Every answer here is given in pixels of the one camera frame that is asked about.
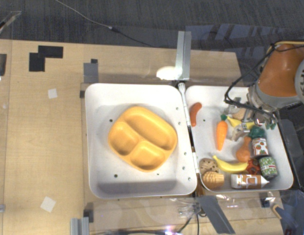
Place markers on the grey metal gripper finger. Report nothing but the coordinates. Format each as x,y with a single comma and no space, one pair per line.
245,127
236,134

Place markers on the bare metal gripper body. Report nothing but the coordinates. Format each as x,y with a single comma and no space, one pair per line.
245,112

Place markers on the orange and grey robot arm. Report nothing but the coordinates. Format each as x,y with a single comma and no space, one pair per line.
277,77

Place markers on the green broccoli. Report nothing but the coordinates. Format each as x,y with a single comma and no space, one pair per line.
257,132

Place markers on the small yellow banana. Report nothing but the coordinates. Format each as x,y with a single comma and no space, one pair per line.
234,122

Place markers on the orange carrot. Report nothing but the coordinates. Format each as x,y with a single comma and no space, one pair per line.
221,133

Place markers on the orange pear-shaped squash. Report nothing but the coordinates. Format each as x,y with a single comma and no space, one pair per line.
243,153

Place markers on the white can with strawberries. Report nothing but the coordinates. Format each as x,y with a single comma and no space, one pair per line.
260,147

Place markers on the white plastic tray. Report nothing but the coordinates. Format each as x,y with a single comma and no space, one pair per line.
103,141
208,141

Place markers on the large yellow banana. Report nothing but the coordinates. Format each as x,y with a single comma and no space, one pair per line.
230,166

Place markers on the red and orange packet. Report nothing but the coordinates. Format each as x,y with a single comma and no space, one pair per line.
253,167

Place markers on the brown chocolate chip biscuit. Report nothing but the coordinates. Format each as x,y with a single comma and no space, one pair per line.
207,166

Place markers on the green can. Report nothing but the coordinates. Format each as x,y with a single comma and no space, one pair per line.
268,168

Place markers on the red sausage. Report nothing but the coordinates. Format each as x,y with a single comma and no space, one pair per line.
194,114

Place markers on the white and brown carton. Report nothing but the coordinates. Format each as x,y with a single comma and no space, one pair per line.
248,181

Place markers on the tan ribbed bread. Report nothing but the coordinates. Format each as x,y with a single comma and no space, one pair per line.
213,179

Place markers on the orange divided plate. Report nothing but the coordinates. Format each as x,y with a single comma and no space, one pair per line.
142,138

